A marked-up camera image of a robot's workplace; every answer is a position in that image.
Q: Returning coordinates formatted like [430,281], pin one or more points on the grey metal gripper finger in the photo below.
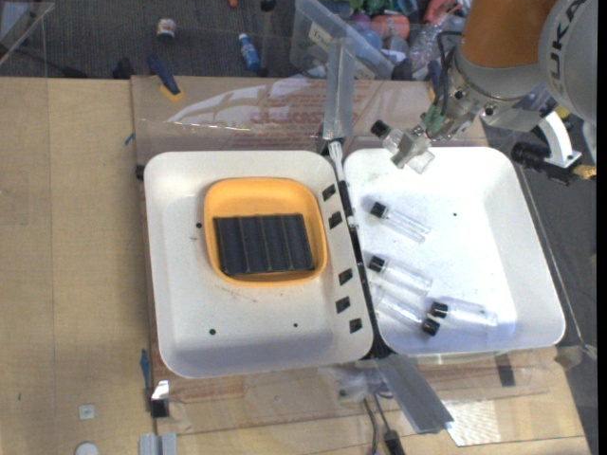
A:
[402,157]
[418,141]

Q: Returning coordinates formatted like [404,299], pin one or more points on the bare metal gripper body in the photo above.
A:
[457,109]

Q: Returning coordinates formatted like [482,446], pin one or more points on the clear bottle with black cap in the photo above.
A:
[439,310]
[430,326]
[377,264]
[379,209]
[380,129]

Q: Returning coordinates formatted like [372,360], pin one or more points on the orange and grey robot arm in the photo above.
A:
[512,17]

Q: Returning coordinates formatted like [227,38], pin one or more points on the white plastic tray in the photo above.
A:
[265,320]
[474,235]

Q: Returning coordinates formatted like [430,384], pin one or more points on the clear plastic bin of toys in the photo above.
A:
[332,22]

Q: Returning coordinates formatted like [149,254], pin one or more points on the orange bowl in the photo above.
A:
[256,197]

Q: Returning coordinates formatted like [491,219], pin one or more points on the black ribbed square tray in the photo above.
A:
[263,244]

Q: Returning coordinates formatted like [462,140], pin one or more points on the blue bottle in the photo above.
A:
[249,52]

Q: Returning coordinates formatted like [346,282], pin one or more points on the small can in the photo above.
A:
[166,28]

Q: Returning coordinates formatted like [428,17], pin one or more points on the black cylinder on white bracket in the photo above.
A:
[559,145]

